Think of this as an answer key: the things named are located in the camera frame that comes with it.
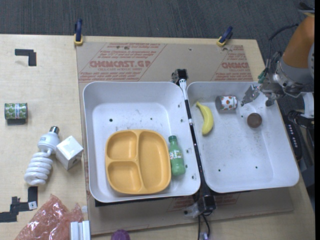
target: plastic tray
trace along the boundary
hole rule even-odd
[[[171,180],[167,142],[152,130],[117,131],[105,145],[105,170],[109,184],[120,193],[160,192]]]
[[[183,93],[171,82],[92,82],[83,90],[89,188],[102,203],[190,196],[200,187]],[[183,150],[186,172],[172,176],[169,185],[154,194],[126,194],[114,190],[106,174],[107,139],[123,130],[145,129],[166,139],[176,135]]]
[[[256,100],[236,110],[217,110],[217,96],[236,96],[240,101],[256,82],[193,82],[187,88],[190,112],[204,177],[218,193],[290,187],[299,180],[297,162],[277,103],[267,107],[267,98]],[[214,126],[202,136],[203,118],[196,102],[208,106]],[[262,124],[252,128],[247,123],[251,113],[262,117]]]

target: brown round object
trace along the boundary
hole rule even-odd
[[[251,113],[246,122],[248,123],[248,125],[252,128],[257,128],[261,125],[262,123],[262,117],[261,115],[259,115],[258,113]]]

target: green bottle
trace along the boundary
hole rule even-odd
[[[172,135],[169,137],[170,148],[170,161],[171,161],[171,173],[174,176],[182,175],[186,172],[184,166],[184,158],[182,151],[178,145],[177,137]]]

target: yellow divided plate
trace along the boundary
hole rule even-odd
[[[156,131],[122,130],[105,145],[105,171],[111,187],[124,194],[153,194],[171,180],[166,140]]]

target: white cube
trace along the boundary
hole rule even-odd
[[[55,157],[69,170],[81,160],[84,148],[73,136],[69,136],[56,146]]]

